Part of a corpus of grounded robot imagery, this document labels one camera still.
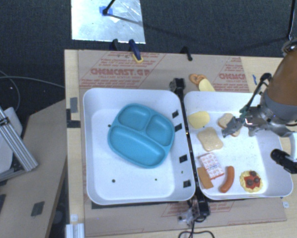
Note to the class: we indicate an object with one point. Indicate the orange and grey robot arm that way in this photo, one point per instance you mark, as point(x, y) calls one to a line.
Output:
point(287, 83)

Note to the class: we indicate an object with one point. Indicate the beige bread slice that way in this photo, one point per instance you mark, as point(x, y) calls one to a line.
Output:
point(210, 139)

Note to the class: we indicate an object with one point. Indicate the black cylinder on white bracket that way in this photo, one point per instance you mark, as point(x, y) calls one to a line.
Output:
point(286, 160)

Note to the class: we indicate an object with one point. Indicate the pale yellow oval slice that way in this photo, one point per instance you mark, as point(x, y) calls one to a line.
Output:
point(198, 119)
point(206, 86)

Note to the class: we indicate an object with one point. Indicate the orange pretzel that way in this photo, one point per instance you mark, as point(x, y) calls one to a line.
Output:
point(194, 78)

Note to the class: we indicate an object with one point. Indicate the orange flat cracker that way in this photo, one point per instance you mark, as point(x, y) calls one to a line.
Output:
point(205, 180)

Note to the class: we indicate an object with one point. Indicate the white and orange packet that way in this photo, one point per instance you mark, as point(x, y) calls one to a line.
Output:
point(211, 164)

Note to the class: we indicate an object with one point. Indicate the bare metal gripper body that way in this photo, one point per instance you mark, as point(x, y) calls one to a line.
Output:
point(265, 120)

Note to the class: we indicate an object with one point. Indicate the white and brown toast slice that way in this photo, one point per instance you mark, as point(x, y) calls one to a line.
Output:
point(224, 121)

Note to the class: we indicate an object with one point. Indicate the white plastic tray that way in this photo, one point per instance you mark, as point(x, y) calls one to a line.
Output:
point(128, 182)
point(245, 155)

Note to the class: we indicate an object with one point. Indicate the blue divided plate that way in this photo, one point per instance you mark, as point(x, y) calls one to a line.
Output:
point(138, 137)

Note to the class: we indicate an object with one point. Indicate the yellow pasta with red sauce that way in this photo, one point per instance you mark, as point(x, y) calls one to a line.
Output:
point(251, 181)

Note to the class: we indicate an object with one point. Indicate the thin black rod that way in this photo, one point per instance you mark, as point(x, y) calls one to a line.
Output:
point(188, 130)

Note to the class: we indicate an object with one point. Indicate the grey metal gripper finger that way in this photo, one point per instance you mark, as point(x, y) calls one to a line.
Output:
point(231, 128)
point(253, 131)

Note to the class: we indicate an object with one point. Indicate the orange sausage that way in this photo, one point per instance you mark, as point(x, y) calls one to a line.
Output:
point(228, 180)

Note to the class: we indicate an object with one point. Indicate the brown cardboard board red print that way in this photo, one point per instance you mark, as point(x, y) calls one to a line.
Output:
point(143, 66)

